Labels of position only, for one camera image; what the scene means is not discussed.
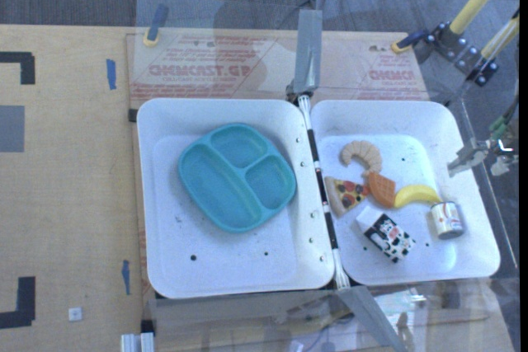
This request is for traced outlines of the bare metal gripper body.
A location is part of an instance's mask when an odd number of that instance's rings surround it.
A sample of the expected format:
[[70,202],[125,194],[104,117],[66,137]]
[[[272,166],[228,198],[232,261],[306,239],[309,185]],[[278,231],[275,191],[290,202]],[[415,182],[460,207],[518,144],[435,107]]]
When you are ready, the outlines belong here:
[[491,150],[497,156],[515,155],[518,150],[518,119],[499,117],[489,126]]

